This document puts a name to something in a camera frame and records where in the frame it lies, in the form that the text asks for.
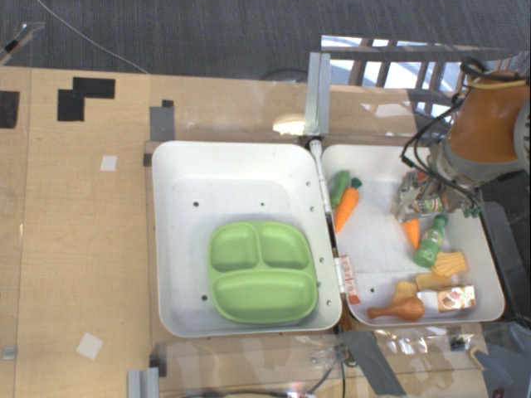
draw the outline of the black cable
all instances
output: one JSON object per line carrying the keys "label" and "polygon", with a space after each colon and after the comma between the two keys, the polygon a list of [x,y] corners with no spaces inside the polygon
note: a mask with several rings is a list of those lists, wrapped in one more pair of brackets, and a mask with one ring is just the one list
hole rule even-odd
{"label": "black cable", "polygon": [[280,72],[299,72],[300,74],[305,74],[308,76],[308,71],[304,70],[302,68],[297,67],[286,67],[286,68],[279,68],[277,70],[270,70],[269,72],[266,72],[264,75],[260,77],[261,80],[267,80],[270,76],[274,74],[279,74]]}
{"label": "black cable", "polygon": [[[345,377],[345,371],[343,367],[342,362],[338,362],[338,364],[341,366],[341,373],[343,376],[343,398],[345,397],[345,390],[346,390],[346,377]],[[326,380],[329,378],[330,373],[334,369],[334,366],[331,366],[319,379],[319,381],[313,385],[310,389],[308,389],[309,394],[315,393],[323,383],[326,382]],[[275,398],[286,398],[287,394],[285,392],[274,392],[274,391],[235,391],[235,392],[224,392],[224,391],[217,391],[217,390],[210,390],[210,391],[204,391],[199,395],[191,395],[191,396],[182,396],[181,398],[224,398],[225,396],[233,396],[233,395],[242,395],[242,394],[252,394],[252,395],[262,395],[262,396],[273,396]]]}
{"label": "black cable", "polygon": [[347,393],[347,376],[345,374],[345,366],[343,365],[342,362],[340,363],[340,365],[341,365],[341,379],[343,383],[341,397],[345,398],[345,394]]}
{"label": "black cable", "polygon": [[217,390],[204,391],[198,395],[187,395],[182,396],[181,398],[224,398],[225,396],[234,396],[234,395],[260,395],[260,396],[273,396],[275,398],[286,398],[287,394],[284,392],[274,392],[274,391],[234,391],[234,392],[223,392]]}
{"label": "black cable", "polygon": [[[402,153],[400,155],[402,161],[409,167],[415,168],[416,170],[423,172],[427,176],[434,177],[439,182],[445,184],[448,187],[451,187],[455,190],[457,190],[460,194],[465,195],[470,200],[470,203],[472,206],[480,206],[478,198],[474,195],[474,193],[464,189],[463,187],[458,186],[454,182],[451,182],[438,174],[437,172],[433,171],[424,161],[420,158],[420,155],[418,154],[418,144],[420,142],[420,139],[422,135],[430,129],[434,124],[441,122],[444,118],[450,116],[455,110],[459,109],[462,105],[462,100],[458,100],[456,96],[452,98],[452,101],[455,102],[453,106],[451,106],[447,111],[443,112],[439,116],[435,117],[430,123],[425,125],[422,129],[420,129],[413,137],[411,137],[406,144],[404,145],[404,148],[402,150]],[[413,152],[415,154],[415,159],[420,164],[415,164],[410,158],[406,156],[407,149],[409,146],[413,143]]]}
{"label": "black cable", "polygon": [[518,72],[514,72],[513,75],[485,74],[485,72],[487,71],[485,65],[474,57],[469,56],[463,58],[463,60],[461,61],[460,70],[463,74],[469,75],[472,78],[486,78],[489,80],[496,80],[501,82],[526,80],[529,83],[529,77],[521,76]]}
{"label": "black cable", "polygon": [[323,377],[321,377],[321,379],[315,384],[313,385],[311,388],[308,389],[308,393],[309,394],[313,394],[315,391],[317,391],[319,389],[319,387],[321,385],[323,385],[323,383],[326,382],[326,380],[329,378],[330,376],[330,373],[332,372],[332,370],[334,369],[334,366],[331,366],[323,375]]}

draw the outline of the toy carrot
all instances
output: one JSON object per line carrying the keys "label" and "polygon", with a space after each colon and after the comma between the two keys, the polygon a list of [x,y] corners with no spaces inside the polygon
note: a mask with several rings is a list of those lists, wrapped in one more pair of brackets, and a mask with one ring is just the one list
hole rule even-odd
{"label": "toy carrot", "polygon": [[409,237],[413,247],[418,249],[419,244],[421,244],[421,228],[418,225],[418,218],[412,218],[409,221],[404,221],[402,224],[406,229],[407,237]]}
{"label": "toy carrot", "polygon": [[354,207],[359,201],[358,188],[361,187],[362,182],[360,182],[357,178],[354,178],[350,185],[351,187],[347,187],[343,192],[341,201],[335,210],[334,225],[336,233],[341,231],[345,225],[345,222],[347,222],[347,219],[350,217],[350,214],[352,214]]}

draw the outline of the toy food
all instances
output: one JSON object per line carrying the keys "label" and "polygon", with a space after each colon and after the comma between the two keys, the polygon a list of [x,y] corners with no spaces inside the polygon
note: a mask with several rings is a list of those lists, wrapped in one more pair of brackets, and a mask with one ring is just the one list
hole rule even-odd
{"label": "toy food", "polygon": [[437,254],[441,249],[443,234],[442,229],[448,222],[448,217],[445,215],[438,215],[433,220],[433,226],[424,233],[421,240],[421,245],[415,251],[413,260],[415,264],[421,267],[430,268],[435,264]]}
{"label": "toy food", "polygon": [[431,271],[435,274],[450,277],[453,274],[466,270],[465,256],[462,252],[439,252]]}
{"label": "toy food", "polygon": [[445,313],[475,306],[475,291],[472,284],[453,284],[422,290],[417,294],[427,313]]}
{"label": "toy food", "polygon": [[369,318],[391,315],[414,322],[424,315],[424,304],[418,297],[413,296],[385,308],[370,307],[367,309],[367,314]]}
{"label": "toy food", "polygon": [[335,232],[339,233],[347,219],[354,211],[354,208],[359,201],[359,192],[358,188],[361,187],[362,183],[354,178],[351,183],[351,187],[347,187],[341,196],[341,202],[339,203],[337,209],[335,210],[334,226]]}
{"label": "toy food", "polygon": [[418,249],[419,245],[421,244],[421,227],[419,226],[418,218],[404,221],[402,225],[404,226],[407,237],[409,238],[413,247]]}
{"label": "toy food", "polygon": [[448,277],[442,277],[435,273],[422,273],[415,276],[419,290],[436,288],[439,286],[449,286],[451,280]]}
{"label": "toy food", "polygon": [[417,292],[417,286],[414,283],[400,280],[395,286],[395,294],[392,297],[391,303],[397,303],[405,298],[417,296]]}
{"label": "toy food", "polygon": [[348,171],[340,171],[335,176],[334,189],[332,189],[330,193],[330,205],[332,205],[332,208],[335,209],[339,205],[345,187],[348,186],[349,179],[350,175],[348,174]]}

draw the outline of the green plate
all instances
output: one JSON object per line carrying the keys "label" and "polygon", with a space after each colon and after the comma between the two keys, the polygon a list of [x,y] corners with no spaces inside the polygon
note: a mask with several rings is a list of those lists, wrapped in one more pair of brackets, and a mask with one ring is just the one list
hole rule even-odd
{"label": "green plate", "polygon": [[317,304],[315,267],[304,235],[288,224],[248,221],[217,229],[208,245],[217,311],[236,323],[286,323]]}

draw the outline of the wire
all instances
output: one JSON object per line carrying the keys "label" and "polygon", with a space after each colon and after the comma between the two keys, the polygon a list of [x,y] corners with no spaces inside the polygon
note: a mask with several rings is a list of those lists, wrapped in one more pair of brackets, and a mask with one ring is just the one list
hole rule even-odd
{"label": "wire", "polygon": [[319,387],[321,385],[323,385],[323,383],[326,382],[326,380],[329,378],[330,376],[330,373],[332,372],[332,370],[334,369],[334,366],[331,366],[323,375],[323,377],[320,378],[320,380],[315,384],[313,385],[311,388],[308,389],[308,393],[309,394],[313,394],[315,391],[317,391],[319,389]]}
{"label": "wire", "polygon": [[489,80],[496,80],[502,83],[511,83],[522,80],[524,84],[522,85],[529,85],[529,77],[528,76],[521,76],[518,72],[514,72],[512,75],[509,74],[493,74],[493,73],[486,73],[487,68],[485,65],[481,62],[475,59],[474,57],[465,57],[461,61],[460,70],[465,76],[469,76],[472,79],[474,78],[485,78]]}
{"label": "wire", "polygon": [[144,68],[136,65],[135,63],[133,63],[132,61],[129,61],[128,59],[125,59],[124,57],[120,56],[120,55],[117,55],[116,53],[114,53],[113,51],[110,51],[109,49],[103,47],[101,44],[98,44],[97,42],[95,42],[94,40],[91,40],[89,37],[87,37],[85,34],[83,34],[81,31],[79,31],[78,29],[76,29],[75,27],[73,27],[70,23],[68,23],[67,21],[65,21],[62,17],[60,17],[59,15],[57,15],[55,12],[53,12],[46,4],[44,4],[42,2],[42,0],[37,0],[37,2],[42,6],[44,7],[44,9],[50,13],[55,19],[57,19],[59,22],[61,22],[63,25],[65,25],[66,27],[68,27],[69,29],[71,29],[73,32],[75,32],[78,36],[80,36],[81,38],[84,38],[85,40],[87,40],[90,44],[92,44],[93,46],[96,46],[97,48],[99,48],[100,50],[104,51],[105,53],[108,53],[109,55],[117,58],[117,59],[120,59],[121,61],[131,65],[132,67],[136,68],[137,70],[143,72],[144,74],[149,74],[149,72],[147,72]]}
{"label": "wire", "polygon": [[257,395],[257,396],[272,396],[274,398],[286,398],[287,394],[283,392],[274,391],[235,391],[235,392],[223,392],[223,391],[204,391],[198,395],[186,395],[182,398],[225,398],[226,396],[236,395]]}
{"label": "wire", "polygon": [[516,80],[516,81],[505,81],[499,82],[496,84],[482,84],[474,82],[470,75],[466,76],[466,86],[472,87],[473,89],[479,90],[502,90],[502,89],[512,89],[513,87],[522,87],[528,85],[526,80]]}
{"label": "wire", "polygon": [[340,365],[341,365],[341,381],[342,381],[341,397],[345,398],[345,394],[347,393],[347,376],[345,374],[344,364],[341,362]]}
{"label": "wire", "polygon": [[260,77],[260,79],[261,80],[267,80],[272,75],[279,74],[281,72],[298,72],[300,74],[304,74],[304,75],[308,76],[308,71],[307,70],[304,70],[304,69],[301,69],[301,68],[297,68],[297,67],[289,67],[288,66],[286,68],[280,68],[278,70],[270,70],[269,72],[266,72],[264,75],[262,75]]}
{"label": "wire", "polygon": [[[465,188],[461,187],[461,186],[458,186],[457,184],[455,184],[454,182],[451,182],[449,180],[447,180],[446,178],[444,178],[442,175],[438,174],[437,172],[433,171],[423,160],[422,158],[420,157],[419,153],[418,153],[418,144],[420,142],[420,138],[422,137],[422,135],[428,130],[430,129],[434,124],[442,121],[444,118],[450,116],[451,114],[453,114],[453,112],[457,109],[460,108],[461,104],[462,104],[462,100],[461,101],[456,101],[455,99],[453,99],[454,101],[454,105],[452,107],[450,107],[447,111],[443,112],[442,114],[440,114],[439,116],[435,117],[429,124],[425,125],[422,129],[420,129],[413,137],[411,137],[407,143],[404,145],[404,148],[402,150],[402,153],[400,155],[402,161],[409,167],[412,167],[412,168],[415,168],[416,170],[420,171],[420,172],[423,172],[425,173],[427,176],[430,176],[430,177],[434,177],[435,179],[437,179],[439,182],[445,184],[446,186],[448,187],[451,187],[453,189],[455,189],[456,191],[458,191],[460,194],[464,195],[465,197],[467,197],[470,201],[470,203],[472,204],[472,206],[476,206],[476,207],[480,207],[480,202],[479,202],[479,199],[474,195],[474,193],[466,190]],[[407,152],[407,149],[409,148],[409,146],[413,143],[413,152],[414,152],[414,155],[415,155],[415,159],[417,160],[418,162],[418,165],[415,164],[410,158],[408,158],[406,156],[406,152]]]}

